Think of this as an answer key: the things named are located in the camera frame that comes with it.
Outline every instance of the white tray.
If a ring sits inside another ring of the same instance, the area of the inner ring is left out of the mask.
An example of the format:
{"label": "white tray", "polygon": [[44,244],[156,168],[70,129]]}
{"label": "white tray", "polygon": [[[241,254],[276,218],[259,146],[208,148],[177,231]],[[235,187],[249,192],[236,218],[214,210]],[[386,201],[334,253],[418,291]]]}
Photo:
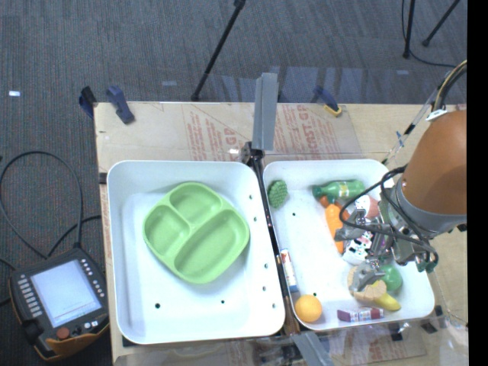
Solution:
{"label": "white tray", "polygon": [[[337,252],[325,218],[325,209],[313,197],[311,186],[331,180],[359,179],[365,187],[381,180],[388,169],[375,160],[312,160],[277,161],[263,172],[265,187],[275,180],[284,180],[289,196],[278,209],[270,208],[278,246],[287,248],[297,277],[299,292],[290,293],[293,303],[301,294],[316,294],[323,307],[322,316],[314,323],[302,324],[317,331],[346,326],[393,322],[427,316],[434,308],[434,294],[425,272],[416,264],[399,266],[403,286],[395,298],[401,309],[385,310],[383,319],[347,323],[337,318],[337,309],[356,310],[359,303],[348,291],[347,274],[352,265]],[[371,193],[380,199],[380,188]]]}
{"label": "white tray", "polygon": [[[205,183],[246,219],[250,240],[215,281],[174,275],[143,240],[143,219],[183,181]],[[137,344],[275,334],[284,305],[258,179],[239,162],[124,161],[108,173],[117,324]]]}

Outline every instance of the wooden table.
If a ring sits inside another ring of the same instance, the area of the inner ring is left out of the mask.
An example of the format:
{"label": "wooden table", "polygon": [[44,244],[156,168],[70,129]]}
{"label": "wooden table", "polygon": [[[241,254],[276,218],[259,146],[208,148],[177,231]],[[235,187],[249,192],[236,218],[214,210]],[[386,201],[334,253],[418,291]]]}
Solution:
{"label": "wooden table", "polygon": [[[118,118],[115,106],[110,103],[98,103],[94,109],[102,181],[111,166],[126,159],[236,161],[239,149],[252,140],[252,103],[129,102],[129,107],[135,121],[127,125]],[[320,104],[278,104],[274,150],[266,152],[265,161],[354,158],[382,161],[395,146],[398,134],[403,133],[421,109],[420,104],[343,104],[342,115],[334,117]],[[425,117],[409,135],[404,147],[389,160],[388,168],[409,161],[428,126]],[[165,359],[165,364],[194,364],[189,360],[199,359],[199,362],[210,362],[208,364],[256,364],[252,358],[255,348],[250,341],[123,345],[115,316],[108,198],[104,183],[100,184],[100,195],[114,363],[136,365],[151,359]],[[467,332],[462,327],[467,322],[467,232],[455,230],[440,235],[432,245],[439,252],[440,262],[429,278],[436,304],[441,305],[449,317],[448,327],[436,334],[428,334],[423,329],[413,331],[412,336],[421,337],[410,348],[405,345],[401,354],[375,355],[369,348],[370,354],[355,355],[357,359],[363,357],[363,363],[443,364],[446,351],[454,351],[454,356],[461,359],[468,357]],[[457,341],[454,350],[446,344],[446,336],[452,335]],[[332,359],[336,364],[352,364],[352,352],[346,345],[342,354]]]}

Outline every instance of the button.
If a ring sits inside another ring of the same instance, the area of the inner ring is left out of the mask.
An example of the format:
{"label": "button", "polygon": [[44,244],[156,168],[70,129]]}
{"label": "button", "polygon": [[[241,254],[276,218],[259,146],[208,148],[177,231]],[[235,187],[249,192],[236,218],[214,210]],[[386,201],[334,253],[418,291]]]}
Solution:
{"label": "button", "polygon": [[69,338],[70,332],[69,329],[67,329],[65,326],[62,326],[56,331],[56,336],[58,337],[59,340],[65,340]]}

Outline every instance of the handheld controller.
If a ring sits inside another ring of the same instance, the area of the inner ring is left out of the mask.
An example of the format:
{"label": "handheld controller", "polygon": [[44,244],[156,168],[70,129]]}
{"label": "handheld controller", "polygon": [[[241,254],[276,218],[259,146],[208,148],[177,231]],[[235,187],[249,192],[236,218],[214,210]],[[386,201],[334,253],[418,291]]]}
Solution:
{"label": "handheld controller", "polygon": [[14,271],[8,288],[28,342],[45,361],[79,352],[108,328],[104,275],[80,248]]}

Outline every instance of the screen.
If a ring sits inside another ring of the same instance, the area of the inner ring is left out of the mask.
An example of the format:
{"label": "screen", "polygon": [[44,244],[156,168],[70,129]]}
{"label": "screen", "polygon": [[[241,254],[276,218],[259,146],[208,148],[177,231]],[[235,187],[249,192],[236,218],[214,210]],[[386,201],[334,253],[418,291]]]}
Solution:
{"label": "screen", "polygon": [[101,308],[77,260],[42,271],[31,279],[53,328]]}

